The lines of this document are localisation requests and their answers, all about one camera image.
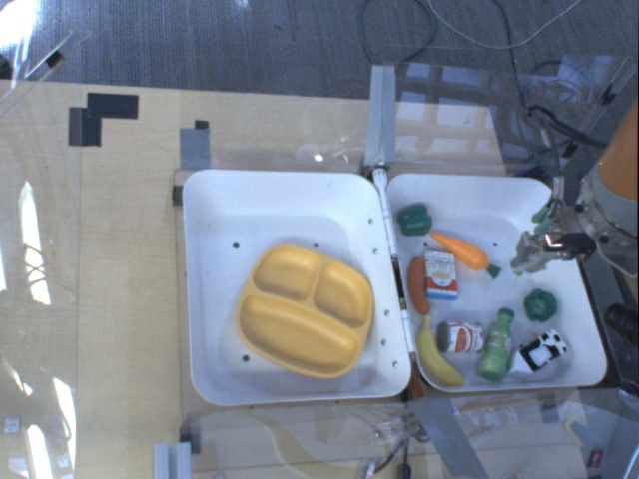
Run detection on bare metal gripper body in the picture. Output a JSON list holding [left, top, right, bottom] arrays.
[[542, 201, 626, 268]]

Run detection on green toy broccoli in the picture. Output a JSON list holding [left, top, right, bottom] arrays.
[[522, 287, 559, 323]]

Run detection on orange toy carrot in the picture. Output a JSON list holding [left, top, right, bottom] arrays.
[[429, 230, 503, 280]]

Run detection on white plastic tray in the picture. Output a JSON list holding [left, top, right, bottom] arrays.
[[385, 172, 609, 394], [181, 169, 413, 408]]

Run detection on red and white toy carton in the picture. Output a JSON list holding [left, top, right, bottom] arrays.
[[422, 249, 460, 302]]

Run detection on black and white toy carton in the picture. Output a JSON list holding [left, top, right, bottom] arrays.
[[508, 328, 570, 374]]

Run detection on green toy bottle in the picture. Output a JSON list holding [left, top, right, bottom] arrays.
[[476, 307, 516, 383]]

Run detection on small red and white can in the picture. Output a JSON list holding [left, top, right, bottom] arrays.
[[435, 319, 485, 355]]

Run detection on orange toy sausage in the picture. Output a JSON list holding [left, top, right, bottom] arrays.
[[405, 256, 432, 316]]

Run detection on dark green toy pepper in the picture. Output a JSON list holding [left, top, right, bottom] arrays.
[[396, 203, 434, 238]]

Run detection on yellow banana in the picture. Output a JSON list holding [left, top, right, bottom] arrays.
[[414, 313, 465, 388]]

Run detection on yellow divided plate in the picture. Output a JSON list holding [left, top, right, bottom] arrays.
[[235, 243, 376, 380]]

